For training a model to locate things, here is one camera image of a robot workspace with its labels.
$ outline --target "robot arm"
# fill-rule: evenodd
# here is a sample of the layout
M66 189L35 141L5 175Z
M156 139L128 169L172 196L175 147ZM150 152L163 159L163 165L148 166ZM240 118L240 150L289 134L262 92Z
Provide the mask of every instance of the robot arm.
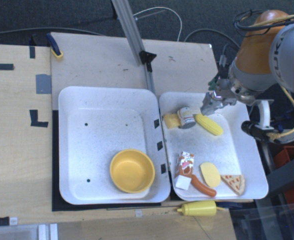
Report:
M248 13L241 14L235 25L239 27ZM294 93L294 16L280 10L250 11L250 16L252 14L260 15L253 26L243 27L252 31L246 34L229 67L227 78L215 80L213 91L206 93L200 110L203 115L211 115L217 109L235 105L237 101L258 106L261 122L244 122L244 132L261 141L287 142L289 134L286 138L272 135L274 129L269 126L269 106L266 103L262 105L256 97L276 83L285 93L286 90Z

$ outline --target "wooden table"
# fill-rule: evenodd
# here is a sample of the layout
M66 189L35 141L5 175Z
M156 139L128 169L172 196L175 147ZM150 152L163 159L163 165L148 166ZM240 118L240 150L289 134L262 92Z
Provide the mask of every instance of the wooden table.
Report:
M62 43L61 40L69 37L71 36L67 34L55 36L60 41L58 45ZM102 37L90 36L89 39L99 39L97 42L103 44ZM127 64L123 61L117 62L117 66L121 65L120 74L130 73L137 65L132 63L134 58L129 62L126 60L131 52L126 39L112 39L125 47L125 56L122 58ZM152 40L144 42L149 52L159 53L160 59L155 59L152 63L158 96L166 90L207 90L207 82L217 71L210 45ZM186 50L194 52L186 58ZM209 236L211 239L236 239L228 210L217 211L214 217L182 216L176 210L184 202L170 199L164 201L160 207L52 211L52 111L57 109L55 106L59 90L73 84L67 76L77 75L77 70L71 71L69 67L64 77L60 76L60 80L57 78L57 64L62 65L75 59L68 57L68 54L69 51L65 50L64 61L59 62L55 61L49 47L0 45L0 64L14 66L13 70L0 69L0 218L16 217L19 225L59 223L59 237L62 236L63 239L74 239L80 234L82 239L92 239L94 228L96 232L100 232L99 236L103 239L128 239L129 236L142 232L144 239L150 239L151 236L155 239L195 239L195 236L198 239L207 239ZM176 62L179 63L178 67L169 67ZM202 78L184 83L181 78L175 77L175 71L179 70L178 75L188 74L188 66L190 70L199 66L201 71L197 74L202 75ZM99 67L95 68L98 74L100 71L108 78L108 67L105 67L105 72ZM36 77L39 75L52 76L52 94L45 94L46 91L37 93ZM80 78L75 82L76 85L81 85ZM176 82L171 83L171 79L176 79ZM116 83L119 81L114 80L111 86L117 85ZM144 81L139 83L140 85L135 83L136 88L145 88ZM47 127L31 126L31 110L37 110L37 121L48 122ZM124 225L128 226L128 230L122 230Z

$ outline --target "white cable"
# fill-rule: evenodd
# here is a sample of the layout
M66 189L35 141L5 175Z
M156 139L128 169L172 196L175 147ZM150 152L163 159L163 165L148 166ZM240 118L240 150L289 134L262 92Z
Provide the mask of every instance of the white cable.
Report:
M149 9L145 9L145 10L139 11L139 12L135 13L133 16L137 16L138 14L142 14L144 12L151 11L151 10L154 10L154 9L166 9L166 10L169 10L169 11L173 12L174 14L176 14L176 16L179 18L179 21L180 21L180 30L179 30L179 34L178 34L178 38L177 38L177 42L178 42L179 39L180 39L180 37L181 37L181 33L182 33L182 29L183 29L183 22L182 22L181 17L178 15L178 13L175 12L173 9L170 9L170 8L167 8L167 7L157 6L157 7L153 7L153 8L149 8Z

